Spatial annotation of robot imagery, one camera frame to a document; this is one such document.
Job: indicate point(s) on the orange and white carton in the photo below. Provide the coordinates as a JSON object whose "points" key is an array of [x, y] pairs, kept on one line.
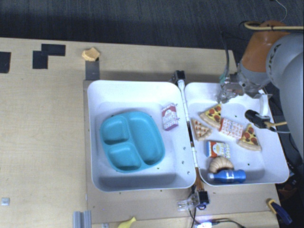
{"points": [[217, 149]]}

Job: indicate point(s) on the red and white carton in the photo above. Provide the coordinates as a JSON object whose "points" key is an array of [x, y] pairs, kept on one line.
{"points": [[169, 117]]}

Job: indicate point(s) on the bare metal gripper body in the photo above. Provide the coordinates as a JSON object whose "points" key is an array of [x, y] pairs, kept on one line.
{"points": [[237, 85]]}

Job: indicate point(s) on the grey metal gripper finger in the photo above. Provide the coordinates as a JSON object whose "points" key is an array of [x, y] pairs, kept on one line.
{"points": [[222, 97], [232, 95]]}

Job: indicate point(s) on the yellow banana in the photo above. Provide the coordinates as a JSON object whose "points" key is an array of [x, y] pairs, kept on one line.
{"points": [[126, 223]]}

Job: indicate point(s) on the tan toy croissant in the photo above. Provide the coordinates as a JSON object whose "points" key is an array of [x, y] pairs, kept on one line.
{"points": [[219, 163]]}

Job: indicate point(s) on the white and orange patterned packet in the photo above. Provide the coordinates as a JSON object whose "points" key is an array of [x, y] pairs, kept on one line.
{"points": [[231, 128]]}

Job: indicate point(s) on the blue bottle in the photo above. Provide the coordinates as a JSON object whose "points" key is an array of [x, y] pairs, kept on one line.
{"points": [[228, 176]]}

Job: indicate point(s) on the white plastic tray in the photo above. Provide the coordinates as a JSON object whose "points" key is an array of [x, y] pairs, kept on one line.
{"points": [[133, 184], [266, 165]]}

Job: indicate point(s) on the orange toy bread piece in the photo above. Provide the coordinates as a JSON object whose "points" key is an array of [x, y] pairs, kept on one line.
{"points": [[90, 54]]}

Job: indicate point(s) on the black cylinder on white bracket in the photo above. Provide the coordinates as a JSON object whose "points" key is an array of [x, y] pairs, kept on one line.
{"points": [[255, 119]]}

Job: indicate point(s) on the thin black and white rod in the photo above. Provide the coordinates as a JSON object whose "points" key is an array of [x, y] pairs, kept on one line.
{"points": [[187, 117]]}

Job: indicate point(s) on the blue divided plate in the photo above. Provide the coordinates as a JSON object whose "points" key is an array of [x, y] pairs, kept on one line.
{"points": [[140, 136]]}

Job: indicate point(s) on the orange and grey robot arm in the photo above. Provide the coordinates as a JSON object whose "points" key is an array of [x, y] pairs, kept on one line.
{"points": [[285, 63]]}

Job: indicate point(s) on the toy pizza slice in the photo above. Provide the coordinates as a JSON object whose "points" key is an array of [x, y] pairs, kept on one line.
{"points": [[249, 139], [199, 130], [212, 115]]}

